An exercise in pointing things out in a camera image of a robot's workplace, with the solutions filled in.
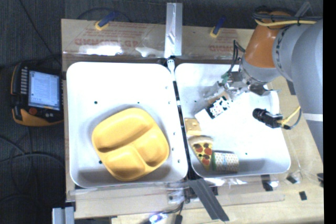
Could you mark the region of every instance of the pizza slice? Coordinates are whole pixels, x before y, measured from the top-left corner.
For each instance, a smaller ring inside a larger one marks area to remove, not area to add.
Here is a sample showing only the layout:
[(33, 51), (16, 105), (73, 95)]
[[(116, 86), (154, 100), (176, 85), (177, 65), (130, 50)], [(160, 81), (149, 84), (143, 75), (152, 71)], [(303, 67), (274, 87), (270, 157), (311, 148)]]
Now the pizza slice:
[(205, 135), (200, 135), (191, 137), (188, 142), (197, 159), (208, 171), (211, 163), (213, 139)]

